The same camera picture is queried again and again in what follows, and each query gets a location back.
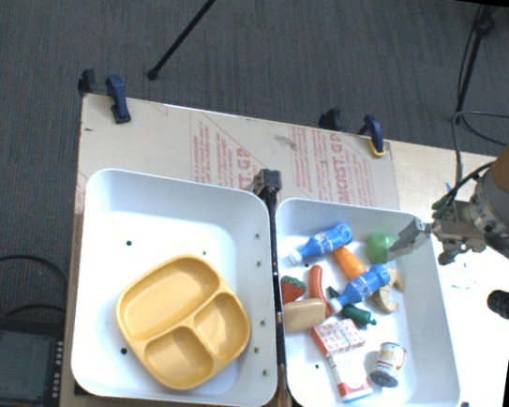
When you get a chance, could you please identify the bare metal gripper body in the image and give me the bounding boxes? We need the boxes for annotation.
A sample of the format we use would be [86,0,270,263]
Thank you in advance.
[425,194,509,278]

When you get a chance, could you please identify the green toy pepper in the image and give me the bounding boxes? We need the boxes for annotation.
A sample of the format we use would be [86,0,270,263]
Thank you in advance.
[361,231,398,268]

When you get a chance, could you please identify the orange carrot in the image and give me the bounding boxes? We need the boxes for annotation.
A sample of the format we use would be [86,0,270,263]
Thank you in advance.
[329,245,370,284]

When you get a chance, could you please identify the blue plastic bottle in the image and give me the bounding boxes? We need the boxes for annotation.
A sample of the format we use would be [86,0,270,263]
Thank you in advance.
[326,256,394,322]
[286,214,356,276]

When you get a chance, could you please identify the red sausage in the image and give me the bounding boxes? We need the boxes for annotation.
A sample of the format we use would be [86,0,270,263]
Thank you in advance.
[302,264,340,321]

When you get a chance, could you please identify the white plastic tray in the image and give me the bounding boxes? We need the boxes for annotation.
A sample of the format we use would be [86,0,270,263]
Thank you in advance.
[55,164,307,407]
[247,193,487,407]

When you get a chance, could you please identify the red and white carton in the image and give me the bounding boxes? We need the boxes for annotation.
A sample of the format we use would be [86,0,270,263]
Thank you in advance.
[307,312,369,364]

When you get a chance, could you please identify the small white can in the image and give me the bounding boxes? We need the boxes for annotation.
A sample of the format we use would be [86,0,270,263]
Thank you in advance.
[367,339,409,390]

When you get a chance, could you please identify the red strawberry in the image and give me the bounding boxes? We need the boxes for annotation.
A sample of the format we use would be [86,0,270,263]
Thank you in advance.
[277,274,309,309]

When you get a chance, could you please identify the tan toy bread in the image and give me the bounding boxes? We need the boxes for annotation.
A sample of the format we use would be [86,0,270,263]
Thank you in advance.
[278,293,330,339]

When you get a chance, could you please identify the thin black and white rod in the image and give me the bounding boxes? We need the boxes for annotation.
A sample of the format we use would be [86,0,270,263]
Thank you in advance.
[232,188,322,407]

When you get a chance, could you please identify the red and white packet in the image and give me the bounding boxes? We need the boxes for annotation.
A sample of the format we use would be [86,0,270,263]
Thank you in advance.
[320,353,379,407]

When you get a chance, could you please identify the black tripod leg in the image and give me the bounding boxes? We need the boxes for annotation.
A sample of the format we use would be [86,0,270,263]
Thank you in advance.
[145,0,236,92]
[452,2,499,120]

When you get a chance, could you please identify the yellow divided plate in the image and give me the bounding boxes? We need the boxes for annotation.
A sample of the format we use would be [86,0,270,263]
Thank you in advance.
[104,244,262,401]

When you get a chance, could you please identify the brown cardboard board, red print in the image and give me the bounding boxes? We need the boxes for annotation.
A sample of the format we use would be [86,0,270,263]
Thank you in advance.
[36,91,489,407]

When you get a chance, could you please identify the black cylinder on white bracket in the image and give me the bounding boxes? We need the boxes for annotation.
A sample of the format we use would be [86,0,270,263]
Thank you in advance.
[484,287,509,322]

